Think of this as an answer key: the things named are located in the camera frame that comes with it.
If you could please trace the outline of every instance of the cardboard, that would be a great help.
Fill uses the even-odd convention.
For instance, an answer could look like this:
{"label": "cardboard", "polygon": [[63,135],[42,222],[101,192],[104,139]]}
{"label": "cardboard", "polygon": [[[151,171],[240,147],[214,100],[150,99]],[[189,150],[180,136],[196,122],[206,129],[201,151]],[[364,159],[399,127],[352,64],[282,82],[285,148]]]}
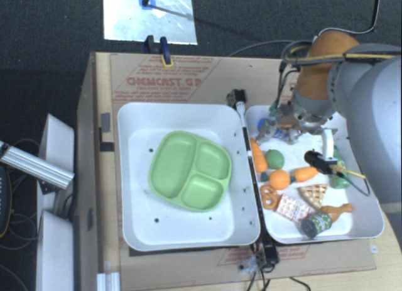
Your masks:
{"label": "cardboard", "polygon": [[[79,190],[85,186],[82,176],[90,184],[90,189],[81,188],[80,194],[85,196],[79,194],[77,209],[80,266],[86,267],[85,276],[81,273],[82,290],[96,290],[95,268],[87,268],[95,259],[99,272],[121,273],[124,291],[250,279],[248,273],[239,271],[239,264],[252,255],[248,246],[139,253],[130,250],[122,237],[116,116],[123,104],[131,101],[225,104],[226,95],[233,89],[246,90],[246,107],[268,105],[276,97],[279,60],[174,56],[173,61],[175,66],[168,69],[162,66],[159,55],[92,54],[90,65],[95,68],[88,69],[85,76],[78,118],[78,149],[79,155],[83,155],[78,160]],[[105,114],[112,124],[104,133],[101,116]],[[90,207],[96,218],[97,234],[91,235],[95,240],[90,240],[90,232],[81,227]],[[96,255],[95,244],[99,247]],[[271,278],[375,269],[365,239],[281,246],[279,254],[280,263],[269,274]]]}

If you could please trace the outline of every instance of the green divided plate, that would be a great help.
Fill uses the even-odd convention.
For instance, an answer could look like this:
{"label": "green divided plate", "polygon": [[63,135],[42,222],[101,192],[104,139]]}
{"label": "green divided plate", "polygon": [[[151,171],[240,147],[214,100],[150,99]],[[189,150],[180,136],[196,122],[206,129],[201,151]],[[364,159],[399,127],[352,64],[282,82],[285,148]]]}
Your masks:
{"label": "green divided plate", "polygon": [[172,131],[160,143],[149,170],[152,191],[191,211],[207,212],[222,200],[232,160],[221,146],[186,131]]}

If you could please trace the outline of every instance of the metal plate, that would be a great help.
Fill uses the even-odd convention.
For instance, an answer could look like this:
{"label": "metal plate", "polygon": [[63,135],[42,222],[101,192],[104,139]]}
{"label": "metal plate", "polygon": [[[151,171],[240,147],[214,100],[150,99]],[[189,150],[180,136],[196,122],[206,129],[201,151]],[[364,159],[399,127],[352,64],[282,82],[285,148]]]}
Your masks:
{"label": "metal plate", "polygon": [[169,43],[197,44],[192,0],[151,0],[144,8],[141,0],[104,0],[106,40],[155,41],[165,36]]}

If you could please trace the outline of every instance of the green ball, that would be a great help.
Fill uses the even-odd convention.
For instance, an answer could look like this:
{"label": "green ball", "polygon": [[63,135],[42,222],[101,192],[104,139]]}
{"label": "green ball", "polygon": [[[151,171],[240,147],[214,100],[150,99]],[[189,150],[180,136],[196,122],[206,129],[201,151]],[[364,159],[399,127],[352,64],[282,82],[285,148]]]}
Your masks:
{"label": "green ball", "polygon": [[270,169],[281,169],[285,164],[285,158],[279,150],[268,150],[265,153],[265,159]]}

